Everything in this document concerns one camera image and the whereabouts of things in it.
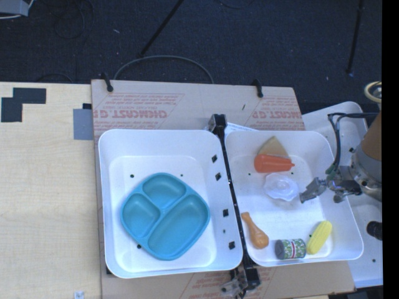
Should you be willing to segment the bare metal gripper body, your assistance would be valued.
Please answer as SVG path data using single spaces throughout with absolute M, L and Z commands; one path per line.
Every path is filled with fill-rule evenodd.
M 349 195 L 366 194 L 382 201 L 382 184 L 359 166 L 334 166 L 326 170 L 327 187 L 331 191 L 347 191 Z

